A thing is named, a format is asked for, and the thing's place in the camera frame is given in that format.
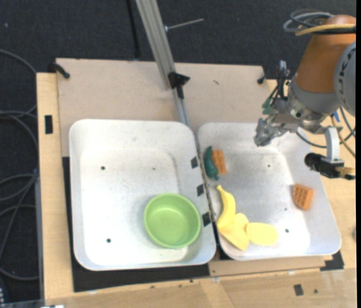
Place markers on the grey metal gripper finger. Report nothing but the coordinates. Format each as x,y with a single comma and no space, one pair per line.
260,131
271,136

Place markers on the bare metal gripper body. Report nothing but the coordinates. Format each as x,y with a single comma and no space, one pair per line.
302,119

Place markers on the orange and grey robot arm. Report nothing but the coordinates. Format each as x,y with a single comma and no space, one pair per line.
319,63

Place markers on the white plastic tray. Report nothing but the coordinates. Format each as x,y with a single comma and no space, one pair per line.
122,184
263,184

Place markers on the dark green toy vegetable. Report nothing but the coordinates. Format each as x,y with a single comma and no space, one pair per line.
209,165

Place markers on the yellow banana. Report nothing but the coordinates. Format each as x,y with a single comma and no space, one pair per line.
227,204

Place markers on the green bowl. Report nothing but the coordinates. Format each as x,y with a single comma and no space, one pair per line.
172,220

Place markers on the brown cardboard board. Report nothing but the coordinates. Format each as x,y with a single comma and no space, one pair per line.
119,91

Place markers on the black cylinder on white bracket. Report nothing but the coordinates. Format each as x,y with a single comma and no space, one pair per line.
322,165

